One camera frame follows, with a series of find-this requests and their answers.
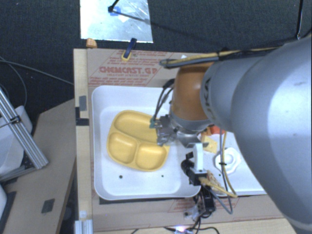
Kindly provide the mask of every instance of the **robotic arm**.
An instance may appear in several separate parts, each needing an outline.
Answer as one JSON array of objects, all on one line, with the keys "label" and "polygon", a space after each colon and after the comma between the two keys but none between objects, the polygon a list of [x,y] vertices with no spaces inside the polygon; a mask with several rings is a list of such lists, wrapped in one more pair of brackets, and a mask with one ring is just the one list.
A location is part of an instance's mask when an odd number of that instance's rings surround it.
[{"label": "robotic arm", "polygon": [[234,133],[285,218],[312,233],[311,37],[261,57],[180,67],[170,113],[155,120],[158,144],[196,147],[210,124]]}]

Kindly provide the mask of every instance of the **blue clamp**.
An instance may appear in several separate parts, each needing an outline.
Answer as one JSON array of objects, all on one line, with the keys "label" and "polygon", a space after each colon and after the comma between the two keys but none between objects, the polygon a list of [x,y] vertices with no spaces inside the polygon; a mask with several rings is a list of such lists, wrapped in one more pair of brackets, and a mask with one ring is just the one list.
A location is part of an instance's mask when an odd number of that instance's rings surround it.
[{"label": "blue clamp", "polygon": [[124,61],[128,61],[131,56],[131,50],[133,50],[136,47],[137,39],[132,38],[127,49],[122,53],[121,59]]}]

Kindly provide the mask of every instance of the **dark floor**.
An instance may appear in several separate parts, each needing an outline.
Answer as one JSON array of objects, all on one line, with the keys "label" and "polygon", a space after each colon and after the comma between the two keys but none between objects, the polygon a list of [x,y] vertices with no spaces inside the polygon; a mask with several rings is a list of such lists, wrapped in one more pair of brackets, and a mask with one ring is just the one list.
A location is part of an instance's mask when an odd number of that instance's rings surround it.
[{"label": "dark floor", "polygon": [[[299,0],[148,0],[153,44],[138,50],[211,52],[281,45],[296,32]],[[73,81],[80,39],[79,0],[0,0],[0,56]],[[311,30],[312,0],[304,0],[302,32]],[[102,48],[127,43],[101,41]],[[71,85],[17,67],[27,87],[26,111],[38,115],[74,97]],[[0,63],[0,84],[13,105],[24,104],[21,81]]]}]

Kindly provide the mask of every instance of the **yellow plate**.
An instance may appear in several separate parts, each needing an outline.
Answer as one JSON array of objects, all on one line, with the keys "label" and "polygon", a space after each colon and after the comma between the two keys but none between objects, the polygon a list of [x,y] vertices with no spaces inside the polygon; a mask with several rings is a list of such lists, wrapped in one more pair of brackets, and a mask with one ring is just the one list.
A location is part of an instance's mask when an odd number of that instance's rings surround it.
[{"label": "yellow plate", "polygon": [[107,138],[109,157],[119,164],[152,172],[161,168],[169,146],[158,146],[156,130],[151,129],[152,116],[126,110],[114,118]]}]

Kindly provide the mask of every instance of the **metal sheet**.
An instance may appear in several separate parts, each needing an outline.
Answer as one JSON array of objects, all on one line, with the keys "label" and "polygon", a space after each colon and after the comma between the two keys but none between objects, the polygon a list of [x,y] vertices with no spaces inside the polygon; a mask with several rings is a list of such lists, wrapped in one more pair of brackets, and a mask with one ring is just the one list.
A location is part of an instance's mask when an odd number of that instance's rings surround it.
[{"label": "metal sheet", "polygon": [[120,0],[109,13],[115,0],[80,0],[81,38],[153,43],[147,0]]}]

